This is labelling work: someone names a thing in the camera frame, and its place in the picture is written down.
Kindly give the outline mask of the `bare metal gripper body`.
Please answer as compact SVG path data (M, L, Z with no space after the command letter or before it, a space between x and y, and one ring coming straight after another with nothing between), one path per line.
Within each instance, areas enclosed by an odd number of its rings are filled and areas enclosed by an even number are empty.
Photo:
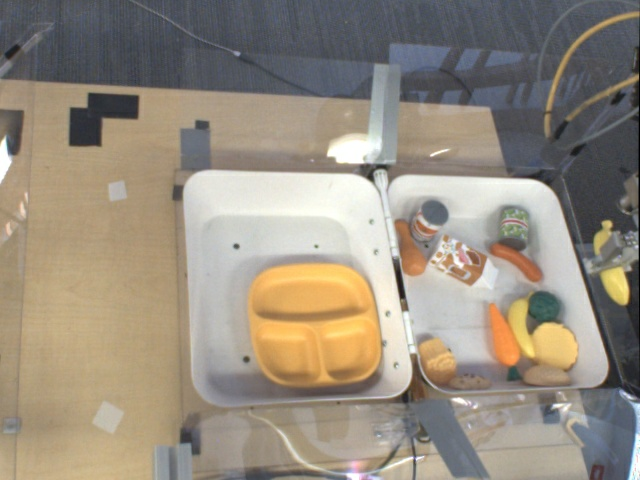
M639 209L638 172L625 180L623 188L624 194L618 201L618 207L624 214L636 214Z

